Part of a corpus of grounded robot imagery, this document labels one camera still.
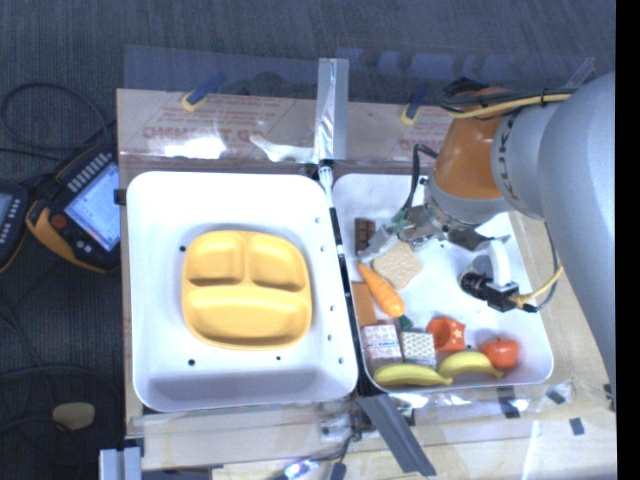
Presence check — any yellow divided plate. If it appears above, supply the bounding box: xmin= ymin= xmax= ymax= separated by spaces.
xmin=180 ymin=229 xmax=314 ymax=352

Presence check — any brown chocolate bar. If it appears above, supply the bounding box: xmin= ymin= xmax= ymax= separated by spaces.
xmin=354 ymin=217 xmax=377 ymax=257

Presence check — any orange cup with star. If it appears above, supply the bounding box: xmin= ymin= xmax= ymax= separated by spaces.
xmin=425 ymin=316 xmax=467 ymax=353

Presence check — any black cylinder on white bracket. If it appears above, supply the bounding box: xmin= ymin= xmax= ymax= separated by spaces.
xmin=459 ymin=237 xmax=522 ymax=313

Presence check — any yellow banana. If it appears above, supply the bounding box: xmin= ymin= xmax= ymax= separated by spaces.
xmin=373 ymin=362 xmax=454 ymax=388
xmin=437 ymin=350 xmax=505 ymax=380

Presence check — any orange flat packet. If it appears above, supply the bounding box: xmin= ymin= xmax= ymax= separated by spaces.
xmin=351 ymin=281 xmax=377 ymax=328

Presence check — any white carton pink print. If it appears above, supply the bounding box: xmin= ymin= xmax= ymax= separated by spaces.
xmin=360 ymin=322 xmax=404 ymax=370

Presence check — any orange carrot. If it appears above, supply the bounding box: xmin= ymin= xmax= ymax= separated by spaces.
xmin=356 ymin=261 xmax=415 ymax=332

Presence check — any white carton green pattern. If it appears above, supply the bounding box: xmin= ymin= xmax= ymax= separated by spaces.
xmin=399 ymin=331 xmax=437 ymax=369

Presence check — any beige bread slice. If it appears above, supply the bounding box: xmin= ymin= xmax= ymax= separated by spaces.
xmin=372 ymin=241 xmax=424 ymax=291

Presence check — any white plastic tray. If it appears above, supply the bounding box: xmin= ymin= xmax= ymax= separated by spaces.
xmin=331 ymin=172 xmax=555 ymax=395
xmin=125 ymin=170 xmax=360 ymax=413

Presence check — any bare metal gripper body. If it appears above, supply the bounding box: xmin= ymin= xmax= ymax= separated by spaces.
xmin=397 ymin=202 xmax=482 ymax=250

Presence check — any orange round fruit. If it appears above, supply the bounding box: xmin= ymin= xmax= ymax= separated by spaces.
xmin=480 ymin=336 xmax=520 ymax=371

